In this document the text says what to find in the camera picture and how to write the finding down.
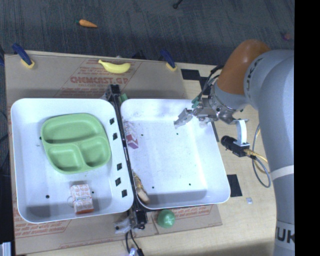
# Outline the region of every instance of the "yellow banana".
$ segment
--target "yellow banana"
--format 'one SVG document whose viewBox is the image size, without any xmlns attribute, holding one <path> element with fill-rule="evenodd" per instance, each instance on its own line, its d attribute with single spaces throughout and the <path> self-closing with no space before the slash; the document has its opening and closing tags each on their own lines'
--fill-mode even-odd
<svg viewBox="0 0 320 256">
<path fill-rule="evenodd" d="M 130 63 L 113 64 L 110 62 L 104 62 L 101 59 L 99 59 L 98 63 L 100 63 L 105 68 L 106 71 L 110 73 L 116 73 L 116 74 L 127 72 L 131 66 Z"/>
</svg>

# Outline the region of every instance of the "hole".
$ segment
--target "hole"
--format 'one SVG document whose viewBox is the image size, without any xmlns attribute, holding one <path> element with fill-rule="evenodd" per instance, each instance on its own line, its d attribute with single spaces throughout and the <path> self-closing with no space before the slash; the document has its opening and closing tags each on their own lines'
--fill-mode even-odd
<svg viewBox="0 0 320 256">
<path fill-rule="evenodd" d="M 118 186 L 120 183 L 121 183 L 121 179 L 120 179 L 120 178 L 117 178 L 117 179 L 115 180 L 115 185 Z"/>
<path fill-rule="evenodd" d="M 125 190 L 122 190 L 122 197 L 124 198 L 124 197 L 126 197 L 127 195 L 128 195 L 128 193 L 127 193 L 127 190 L 125 189 Z"/>
</svg>

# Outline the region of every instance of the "green divided tray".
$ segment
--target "green divided tray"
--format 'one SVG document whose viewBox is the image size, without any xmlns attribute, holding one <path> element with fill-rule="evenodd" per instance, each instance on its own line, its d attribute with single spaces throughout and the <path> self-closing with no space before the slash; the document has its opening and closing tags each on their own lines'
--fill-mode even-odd
<svg viewBox="0 0 320 256">
<path fill-rule="evenodd" d="M 41 127 L 41 140 L 51 165 L 64 174 L 101 167 L 111 157 L 103 125 L 88 113 L 66 114 L 48 119 Z"/>
</svg>

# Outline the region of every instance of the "orange carrot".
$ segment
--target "orange carrot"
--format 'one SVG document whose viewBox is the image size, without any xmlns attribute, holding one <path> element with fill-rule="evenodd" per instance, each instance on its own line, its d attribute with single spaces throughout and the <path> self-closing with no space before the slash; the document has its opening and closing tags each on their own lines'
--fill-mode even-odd
<svg viewBox="0 0 320 256">
<path fill-rule="evenodd" d="M 87 27 L 87 28 L 97 28 L 98 27 L 96 24 L 93 24 L 92 22 L 87 21 L 85 19 L 77 20 L 76 23 L 80 24 L 83 27 Z"/>
</svg>

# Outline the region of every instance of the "wooden surface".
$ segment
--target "wooden surface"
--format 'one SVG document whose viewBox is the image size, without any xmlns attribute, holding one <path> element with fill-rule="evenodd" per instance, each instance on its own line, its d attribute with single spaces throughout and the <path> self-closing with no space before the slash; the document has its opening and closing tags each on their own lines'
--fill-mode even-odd
<svg viewBox="0 0 320 256">
<path fill-rule="evenodd" d="M 202 77 L 208 76 L 213 66 L 178 63 L 179 69 L 199 70 Z M 183 85 L 187 99 L 193 99 L 199 92 L 198 81 L 184 80 Z M 235 118 L 249 119 L 247 141 L 253 142 L 259 123 L 258 113 L 251 106 L 237 113 Z M 234 125 L 222 121 L 215 122 L 218 137 L 224 135 L 237 138 Z M 222 160 L 228 175 L 237 175 L 242 196 L 231 197 L 219 204 L 218 209 L 222 226 L 208 227 L 191 231 L 162 234 L 137 238 L 136 242 L 146 256 L 270 256 L 274 247 L 276 225 L 276 203 L 274 189 L 263 187 L 257 180 L 252 162 L 248 157 L 239 158 L 226 151 L 219 143 Z M 255 151 L 264 154 L 262 140 L 258 137 Z M 265 174 L 258 171 L 260 178 L 267 183 Z M 28 254 L 29 256 L 126 256 L 124 241 L 86 245 L 75 248 L 60 249 Z"/>
</svg>

